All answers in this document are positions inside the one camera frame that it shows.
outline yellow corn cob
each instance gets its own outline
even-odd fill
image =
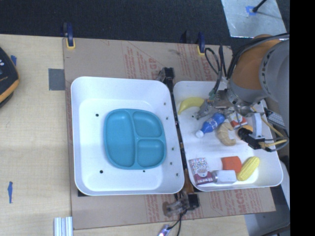
[[[254,170],[259,165],[259,157],[252,156],[250,157],[242,166],[242,169],[239,173],[236,174],[237,180],[245,181],[247,180],[254,172]]]

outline blue plastic plate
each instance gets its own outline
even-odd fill
[[[116,109],[105,118],[104,144],[107,158],[121,169],[149,169],[166,157],[163,125],[153,113]]]

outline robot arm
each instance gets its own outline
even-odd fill
[[[243,52],[229,78],[226,95],[243,116],[250,116],[251,107],[260,100],[272,98],[279,104],[289,133],[289,40],[272,39]]]
[[[244,141],[254,149],[260,148],[260,114],[253,106],[270,97],[278,102],[285,129],[289,134],[289,34],[259,35],[243,46],[234,56],[226,78],[227,88],[219,90],[213,101],[205,101],[197,117],[213,110],[236,111],[252,118],[253,132],[244,132]]]

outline blue tape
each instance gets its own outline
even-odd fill
[[[13,182],[9,182],[8,193],[9,193],[9,203],[12,203],[12,192],[13,192]]]
[[[16,57],[14,55],[11,55],[11,60],[13,61],[14,65],[16,65]]]
[[[253,12],[252,9],[254,9],[254,6],[246,6],[246,11],[250,16],[255,16],[257,12]]]

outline cardboard sheet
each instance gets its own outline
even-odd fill
[[[75,39],[76,48],[67,49],[63,40],[65,92],[70,164],[71,206],[73,227],[97,227],[175,221],[177,216],[163,214],[165,202],[174,195],[85,196],[74,182],[70,86],[81,76],[156,79],[164,67],[173,67],[174,83],[178,81],[215,81],[217,75],[195,44],[153,43],[103,39]],[[216,54],[219,46],[210,47]],[[224,60],[230,64],[232,51],[223,48]],[[215,60],[209,52],[215,66]],[[270,188],[216,192],[198,192],[200,207],[183,219],[232,216],[275,211]]]

